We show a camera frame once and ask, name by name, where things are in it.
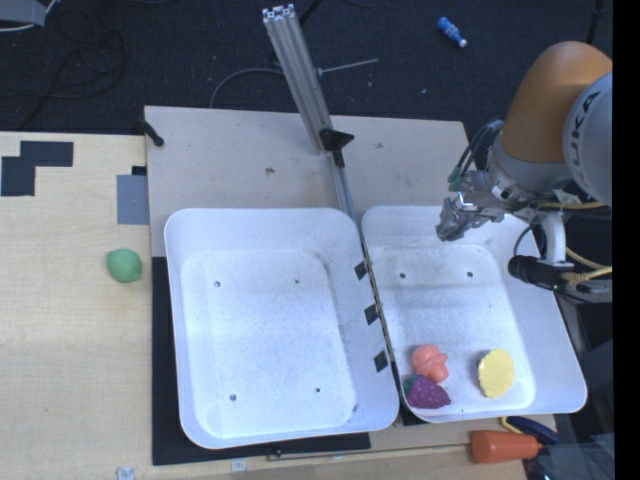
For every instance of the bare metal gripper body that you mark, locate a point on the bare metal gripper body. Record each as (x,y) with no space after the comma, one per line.
(492,199)

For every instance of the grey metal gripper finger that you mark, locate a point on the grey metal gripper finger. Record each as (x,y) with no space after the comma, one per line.
(446,220)
(466,227)

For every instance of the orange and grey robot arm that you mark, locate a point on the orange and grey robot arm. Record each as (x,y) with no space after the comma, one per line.
(547,108)

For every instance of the white plastic tray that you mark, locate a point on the white plastic tray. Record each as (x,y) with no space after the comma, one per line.
(270,328)
(450,308)

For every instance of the thin black and white rod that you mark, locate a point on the thin black and white rod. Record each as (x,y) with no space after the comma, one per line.
(372,288)

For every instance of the black block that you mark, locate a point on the black block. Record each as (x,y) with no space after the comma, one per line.
(335,139)

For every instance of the orange toy figure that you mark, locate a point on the orange toy figure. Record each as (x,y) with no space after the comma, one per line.
(430,362)

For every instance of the yellow round biscuit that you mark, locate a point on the yellow round biscuit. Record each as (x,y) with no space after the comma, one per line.
(496,373)

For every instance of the purple grapes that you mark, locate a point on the purple grapes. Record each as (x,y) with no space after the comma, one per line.
(427,394)

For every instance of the blue and white bottle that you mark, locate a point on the blue and white bottle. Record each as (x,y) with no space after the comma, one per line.
(451,31)

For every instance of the green lime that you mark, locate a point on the green lime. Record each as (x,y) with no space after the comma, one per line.
(124,265)

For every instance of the black cylinder on white bracket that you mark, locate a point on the black cylinder on white bracket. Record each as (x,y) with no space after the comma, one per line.
(537,270)

